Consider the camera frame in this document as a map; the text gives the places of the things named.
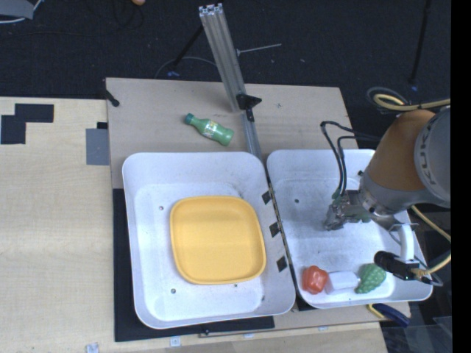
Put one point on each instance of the green bottle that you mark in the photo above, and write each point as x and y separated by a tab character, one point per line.
213	131

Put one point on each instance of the green toy grapes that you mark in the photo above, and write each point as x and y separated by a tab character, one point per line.
371	278

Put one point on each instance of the white plastic tray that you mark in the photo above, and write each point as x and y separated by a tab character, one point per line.
312	241
154	234

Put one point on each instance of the yellow plate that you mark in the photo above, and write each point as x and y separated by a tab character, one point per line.
217	239

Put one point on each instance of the pale wood board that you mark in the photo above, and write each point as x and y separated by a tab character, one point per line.
165	123

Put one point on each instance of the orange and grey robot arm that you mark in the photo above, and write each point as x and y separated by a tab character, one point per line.
401	160

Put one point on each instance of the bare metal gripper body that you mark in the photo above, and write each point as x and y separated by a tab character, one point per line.
354	205

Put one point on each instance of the black cylinder on white bracket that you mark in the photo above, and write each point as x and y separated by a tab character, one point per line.
395	263

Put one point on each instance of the white carton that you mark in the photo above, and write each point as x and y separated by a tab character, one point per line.
342	281

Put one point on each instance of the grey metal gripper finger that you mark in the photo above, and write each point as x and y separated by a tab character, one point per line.
329	221
340	219

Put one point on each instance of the orange toy pepper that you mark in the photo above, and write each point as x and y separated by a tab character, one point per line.
314	279

